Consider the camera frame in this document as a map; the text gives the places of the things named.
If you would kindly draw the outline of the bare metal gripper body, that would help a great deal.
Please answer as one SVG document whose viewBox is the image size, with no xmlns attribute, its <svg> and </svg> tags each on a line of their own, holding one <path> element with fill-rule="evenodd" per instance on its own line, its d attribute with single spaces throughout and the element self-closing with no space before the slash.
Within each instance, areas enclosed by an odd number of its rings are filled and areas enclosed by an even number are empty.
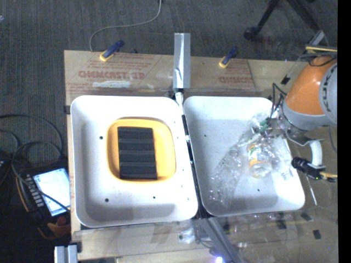
<svg viewBox="0 0 351 263">
<path fill-rule="evenodd" d="M 301 130 L 285 121 L 262 121 L 258 127 L 254 128 L 254 133 L 270 139 L 282 137 L 300 146 L 321 147 L 320 139 L 307 137 L 305 130 Z"/>
</svg>

